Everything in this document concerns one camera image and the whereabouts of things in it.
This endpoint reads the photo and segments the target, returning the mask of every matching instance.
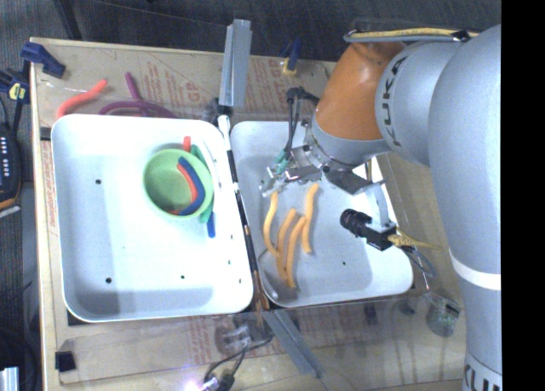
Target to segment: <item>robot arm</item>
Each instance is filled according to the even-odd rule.
[[[351,43],[261,191],[324,173],[361,193],[372,184],[352,170],[390,151],[429,167],[466,309],[463,389],[501,391],[501,27],[464,39]]]

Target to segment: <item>blue handle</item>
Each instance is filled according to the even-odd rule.
[[[66,69],[66,66],[63,66],[57,61],[42,44],[33,43],[31,41],[27,41],[23,45],[23,48],[20,51],[20,57],[24,60],[43,64],[42,71],[51,76],[55,76],[56,78],[62,78]]]
[[[187,174],[192,178],[193,183],[195,184],[195,188],[197,188],[197,198],[195,199],[195,201],[192,204],[190,204],[189,206],[187,206],[186,208],[184,208],[183,210],[181,210],[180,212],[178,212],[178,216],[189,216],[193,212],[198,210],[198,208],[200,208],[201,204],[203,204],[204,195],[205,195],[206,192],[204,191],[203,183],[201,182],[200,178],[198,177],[197,172],[191,166],[191,164],[189,164],[187,162],[187,160],[185,158],[183,158],[183,157],[180,157],[178,159],[178,163],[184,169],[186,169]]]
[[[214,212],[210,212],[210,217],[206,222],[206,229],[208,231],[209,238],[215,237]]]

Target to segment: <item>black electronic device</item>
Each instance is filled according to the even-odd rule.
[[[21,170],[17,141],[7,124],[0,124],[0,210],[14,204],[19,194]]]

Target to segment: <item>white tray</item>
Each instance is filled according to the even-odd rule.
[[[158,150],[192,137],[214,178],[215,238],[146,200]],[[253,285],[223,137],[198,120],[74,114],[52,130],[66,306],[88,321],[236,313]]]
[[[298,127],[294,147],[302,144],[303,137],[304,130]],[[270,199],[261,196],[258,186],[266,167],[285,146],[287,138],[287,122],[242,122],[231,133],[238,184],[267,296],[281,307],[301,307],[407,291],[412,285],[413,272],[403,251],[395,247],[379,251],[341,226],[340,217],[345,209],[369,213],[365,195],[351,196],[325,179],[320,181],[315,195],[310,231],[313,253],[307,255],[297,249],[295,289],[288,288],[279,278],[275,259],[266,251],[262,236]],[[277,215],[271,227],[273,242],[290,207],[298,214],[305,213],[309,187],[310,184],[293,183],[278,195]]]

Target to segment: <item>blue clamp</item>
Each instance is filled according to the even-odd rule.
[[[33,43],[31,41],[27,41],[23,45],[23,49],[20,51],[20,57],[24,60],[34,62],[35,64],[43,64],[42,71],[45,74],[56,78],[62,78],[66,69],[66,66],[59,63],[59,61],[57,61],[42,44]]]
[[[289,41],[282,50],[280,50],[280,57],[286,58],[284,62],[283,73],[288,75],[295,74],[295,67],[297,66],[297,59],[301,54],[302,40],[301,37]]]

